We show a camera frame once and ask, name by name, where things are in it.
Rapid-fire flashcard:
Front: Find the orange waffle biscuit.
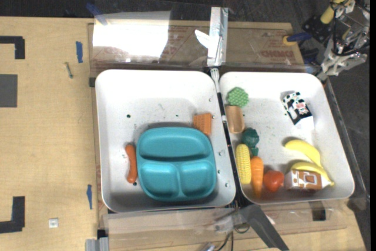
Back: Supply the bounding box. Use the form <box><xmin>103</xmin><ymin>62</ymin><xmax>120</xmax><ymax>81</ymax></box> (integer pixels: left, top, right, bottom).
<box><xmin>193</xmin><ymin>113</ymin><xmax>213</xmax><ymax>136</ymax></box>

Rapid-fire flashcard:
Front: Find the orange sausage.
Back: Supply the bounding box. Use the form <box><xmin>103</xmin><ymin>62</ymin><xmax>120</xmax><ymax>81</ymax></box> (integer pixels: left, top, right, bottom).
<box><xmin>125</xmin><ymin>143</ymin><xmax>139</xmax><ymax>184</ymax></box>

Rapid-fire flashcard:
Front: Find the orange carrot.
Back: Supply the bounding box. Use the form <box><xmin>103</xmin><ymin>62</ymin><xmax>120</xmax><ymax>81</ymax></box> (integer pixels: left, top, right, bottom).
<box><xmin>250</xmin><ymin>156</ymin><xmax>264</xmax><ymax>198</ymax></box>

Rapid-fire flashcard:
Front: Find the yellow banana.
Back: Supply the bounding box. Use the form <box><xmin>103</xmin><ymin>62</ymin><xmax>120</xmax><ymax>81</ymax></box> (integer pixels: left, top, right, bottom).
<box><xmin>290</xmin><ymin>161</ymin><xmax>335</xmax><ymax>187</ymax></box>
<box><xmin>283</xmin><ymin>139</ymin><xmax>323</xmax><ymax>168</ymax></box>

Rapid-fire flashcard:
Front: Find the blue divided plate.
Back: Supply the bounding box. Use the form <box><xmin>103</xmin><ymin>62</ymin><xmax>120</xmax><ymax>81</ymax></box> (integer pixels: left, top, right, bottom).
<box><xmin>136</xmin><ymin>126</ymin><xmax>218</xmax><ymax>202</ymax></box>

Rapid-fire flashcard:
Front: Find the white plastic tray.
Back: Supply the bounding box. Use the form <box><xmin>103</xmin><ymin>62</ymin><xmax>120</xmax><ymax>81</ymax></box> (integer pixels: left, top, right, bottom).
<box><xmin>219</xmin><ymin>71</ymin><xmax>355</xmax><ymax>206</ymax></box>
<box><xmin>94</xmin><ymin>69</ymin><xmax>237</xmax><ymax>213</ymax></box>

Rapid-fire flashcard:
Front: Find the green hexagonal toy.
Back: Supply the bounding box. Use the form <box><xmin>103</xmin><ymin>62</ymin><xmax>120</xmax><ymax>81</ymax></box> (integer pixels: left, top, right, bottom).
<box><xmin>226</xmin><ymin>87</ymin><xmax>250</xmax><ymax>108</ymax></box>

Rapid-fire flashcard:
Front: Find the tan toy bread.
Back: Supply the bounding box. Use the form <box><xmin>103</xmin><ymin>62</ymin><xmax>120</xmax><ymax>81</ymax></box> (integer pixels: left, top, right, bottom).
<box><xmin>225</xmin><ymin>105</ymin><xmax>246</xmax><ymax>135</ymax></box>

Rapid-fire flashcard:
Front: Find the brown and white carton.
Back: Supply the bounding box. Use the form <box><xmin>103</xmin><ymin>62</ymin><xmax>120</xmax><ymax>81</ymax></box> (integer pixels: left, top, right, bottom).
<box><xmin>284</xmin><ymin>169</ymin><xmax>324</xmax><ymax>192</ymax></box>

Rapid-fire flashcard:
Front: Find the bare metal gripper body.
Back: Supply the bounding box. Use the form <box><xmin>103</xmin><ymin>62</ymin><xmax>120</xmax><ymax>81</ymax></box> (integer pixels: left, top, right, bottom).
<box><xmin>334</xmin><ymin>0</ymin><xmax>370</xmax><ymax>49</ymax></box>

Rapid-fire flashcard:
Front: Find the cow print milk carton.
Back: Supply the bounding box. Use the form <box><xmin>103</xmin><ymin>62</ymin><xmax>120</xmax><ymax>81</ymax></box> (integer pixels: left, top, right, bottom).
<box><xmin>280</xmin><ymin>91</ymin><xmax>314</xmax><ymax>126</ymax></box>

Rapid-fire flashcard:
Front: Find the thin black and white rod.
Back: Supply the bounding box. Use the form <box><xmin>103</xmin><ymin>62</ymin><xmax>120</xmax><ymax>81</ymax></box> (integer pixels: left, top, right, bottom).
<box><xmin>210</xmin><ymin>67</ymin><xmax>240</xmax><ymax>205</ymax></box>

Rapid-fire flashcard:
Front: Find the yellow corn cob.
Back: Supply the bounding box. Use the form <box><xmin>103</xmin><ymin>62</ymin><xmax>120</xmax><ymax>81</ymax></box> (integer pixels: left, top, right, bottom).
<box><xmin>235</xmin><ymin>143</ymin><xmax>253</xmax><ymax>185</ymax></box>

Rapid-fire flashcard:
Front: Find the red tomato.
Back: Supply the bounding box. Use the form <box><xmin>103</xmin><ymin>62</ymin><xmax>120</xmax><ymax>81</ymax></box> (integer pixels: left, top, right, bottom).
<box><xmin>263</xmin><ymin>170</ymin><xmax>285</xmax><ymax>193</ymax></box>

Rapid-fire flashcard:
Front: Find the green broccoli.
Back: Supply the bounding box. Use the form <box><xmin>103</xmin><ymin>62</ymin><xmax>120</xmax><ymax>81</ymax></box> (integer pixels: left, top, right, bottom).
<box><xmin>241</xmin><ymin>127</ymin><xmax>260</xmax><ymax>156</ymax></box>

